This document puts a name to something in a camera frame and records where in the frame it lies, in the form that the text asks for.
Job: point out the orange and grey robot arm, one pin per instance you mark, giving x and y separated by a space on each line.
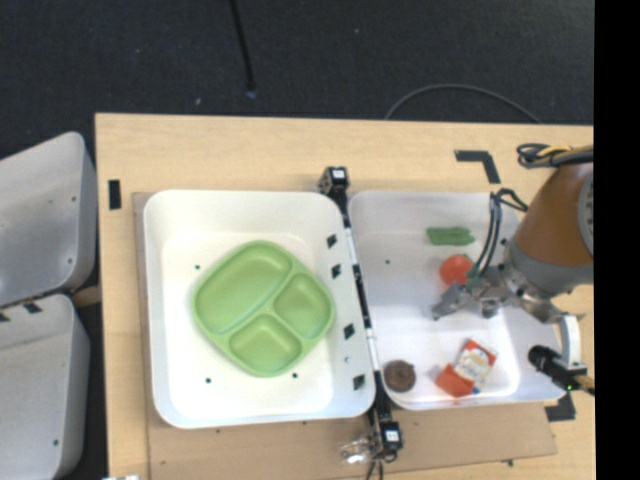
555 228

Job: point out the brown doughnut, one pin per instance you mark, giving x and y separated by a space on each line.
399 375

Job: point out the green divided plate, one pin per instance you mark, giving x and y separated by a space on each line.
250 293

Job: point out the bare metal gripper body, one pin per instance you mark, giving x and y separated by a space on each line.
535 304

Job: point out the white plastic tray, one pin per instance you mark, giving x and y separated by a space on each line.
400 308
180 318

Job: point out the red tomato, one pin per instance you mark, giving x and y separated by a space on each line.
454 269

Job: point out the black cylinder on white bracket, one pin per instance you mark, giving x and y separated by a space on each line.
549 360

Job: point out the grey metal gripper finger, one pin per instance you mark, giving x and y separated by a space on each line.
452 302
491 309

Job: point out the thin black and white rod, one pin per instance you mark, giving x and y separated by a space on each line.
356 268

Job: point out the red and white carton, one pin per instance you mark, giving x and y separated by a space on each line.
467 368

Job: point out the green pea pod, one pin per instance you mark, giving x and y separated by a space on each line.
447 236

